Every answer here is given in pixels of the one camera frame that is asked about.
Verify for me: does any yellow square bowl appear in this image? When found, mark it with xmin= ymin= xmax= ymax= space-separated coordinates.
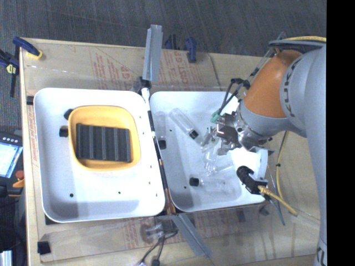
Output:
xmin=67 ymin=105 xmax=141 ymax=172

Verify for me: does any clear plastic bottle black cap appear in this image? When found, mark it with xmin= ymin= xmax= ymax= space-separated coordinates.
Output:
xmin=169 ymin=107 xmax=200 ymax=140
xmin=189 ymin=176 xmax=229 ymax=193
xmin=153 ymin=110 xmax=168 ymax=150

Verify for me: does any brown cardboard board red print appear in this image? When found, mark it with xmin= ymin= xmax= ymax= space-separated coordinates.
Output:
xmin=18 ymin=37 xmax=322 ymax=266

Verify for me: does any white plastic tray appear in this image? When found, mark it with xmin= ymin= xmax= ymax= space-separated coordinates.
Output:
xmin=149 ymin=90 xmax=270 ymax=213
xmin=33 ymin=87 xmax=166 ymax=224

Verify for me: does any black cylinder on white bracket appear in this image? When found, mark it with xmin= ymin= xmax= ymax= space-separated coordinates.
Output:
xmin=236 ymin=147 xmax=269 ymax=196

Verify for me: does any black block with thin wires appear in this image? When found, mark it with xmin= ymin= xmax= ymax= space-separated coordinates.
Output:
xmin=162 ymin=216 xmax=179 ymax=233

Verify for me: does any thin black and white rod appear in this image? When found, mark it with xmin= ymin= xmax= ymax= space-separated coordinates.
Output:
xmin=140 ymin=87 xmax=177 ymax=215

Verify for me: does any black ribbed block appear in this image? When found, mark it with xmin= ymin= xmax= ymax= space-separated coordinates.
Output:
xmin=75 ymin=123 xmax=132 ymax=163

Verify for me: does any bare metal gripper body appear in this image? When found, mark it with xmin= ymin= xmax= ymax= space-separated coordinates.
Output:
xmin=215 ymin=113 xmax=275 ymax=156

